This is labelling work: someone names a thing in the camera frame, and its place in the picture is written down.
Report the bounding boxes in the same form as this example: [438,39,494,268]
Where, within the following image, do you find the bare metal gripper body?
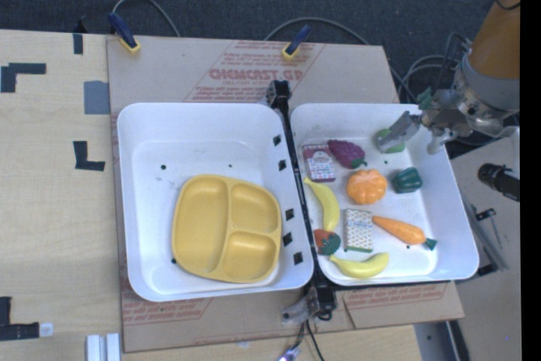
[418,88,520,139]

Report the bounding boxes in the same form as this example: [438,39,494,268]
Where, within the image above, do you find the light green round toy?
[375,128,407,155]

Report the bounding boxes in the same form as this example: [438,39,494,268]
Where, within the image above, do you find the green bell pepper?
[391,166,424,195]

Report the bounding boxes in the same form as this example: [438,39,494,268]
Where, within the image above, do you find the purple grapes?
[326,139,369,171]

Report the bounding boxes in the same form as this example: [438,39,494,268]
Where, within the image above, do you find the orange pumpkin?
[346,168,389,206]

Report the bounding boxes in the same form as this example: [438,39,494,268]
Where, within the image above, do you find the white plastic tray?
[116,101,315,304]
[290,101,481,287]

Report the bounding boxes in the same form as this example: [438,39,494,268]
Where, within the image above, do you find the pink patterned packet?
[301,144,338,184]

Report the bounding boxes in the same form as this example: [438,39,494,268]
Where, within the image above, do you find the orange carrot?
[371,215,439,252]

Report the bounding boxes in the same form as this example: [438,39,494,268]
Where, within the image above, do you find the yellow banana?
[329,251,391,280]
[303,177,342,233]

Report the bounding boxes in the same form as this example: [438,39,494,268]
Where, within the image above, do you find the white patterned carton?
[342,208,375,254]

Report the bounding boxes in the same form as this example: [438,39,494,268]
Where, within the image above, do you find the thin black and white rod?
[276,99,327,293]

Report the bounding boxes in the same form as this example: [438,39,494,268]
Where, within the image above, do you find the red strawberry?
[313,228,342,257]

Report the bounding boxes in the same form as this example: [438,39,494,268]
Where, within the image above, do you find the yellow divided plate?
[170,173,284,285]

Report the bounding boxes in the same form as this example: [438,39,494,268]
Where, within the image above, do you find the brown cardboard board red print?
[105,35,466,354]

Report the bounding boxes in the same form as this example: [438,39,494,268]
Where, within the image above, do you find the black cylinder on white bracket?
[477,162,522,203]

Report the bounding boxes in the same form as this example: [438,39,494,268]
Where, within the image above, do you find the black block with thin wires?
[309,285,339,321]
[265,79,293,109]

